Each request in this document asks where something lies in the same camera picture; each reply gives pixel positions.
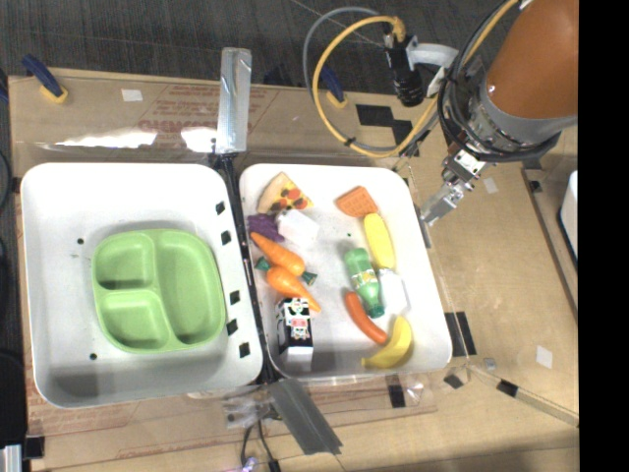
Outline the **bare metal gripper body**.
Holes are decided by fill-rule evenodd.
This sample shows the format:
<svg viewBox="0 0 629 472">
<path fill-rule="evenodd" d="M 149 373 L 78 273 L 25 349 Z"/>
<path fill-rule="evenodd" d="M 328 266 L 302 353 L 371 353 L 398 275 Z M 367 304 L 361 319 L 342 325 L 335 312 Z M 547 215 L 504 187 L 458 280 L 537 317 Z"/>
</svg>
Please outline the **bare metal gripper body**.
<svg viewBox="0 0 629 472">
<path fill-rule="evenodd" d="M 472 182 L 480 178 L 484 169 L 498 163 L 519 161 L 522 155 L 486 146 L 470 135 L 465 124 L 458 121 L 451 104 L 439 99 L 439 122 L 448 145 L 448 154 L 443 161 L 442 177 L 449 186 L 460 184 L 473 188 Z"/>
</svg>

